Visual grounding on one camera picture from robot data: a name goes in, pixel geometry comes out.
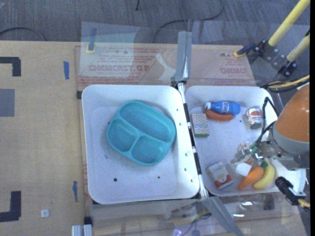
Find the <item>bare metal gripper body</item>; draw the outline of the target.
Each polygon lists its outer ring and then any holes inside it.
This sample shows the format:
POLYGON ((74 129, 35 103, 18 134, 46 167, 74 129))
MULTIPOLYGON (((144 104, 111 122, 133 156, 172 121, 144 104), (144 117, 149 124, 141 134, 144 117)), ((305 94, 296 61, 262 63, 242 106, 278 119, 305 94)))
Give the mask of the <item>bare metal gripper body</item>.
POLYGON ((310 168, 310 152, 300 154, 292 154, 280 148, 273 141, 260 142, 257 151, 258 156, 264 158, 273 158, 278 160, 288 170, 309 169, 310 168))

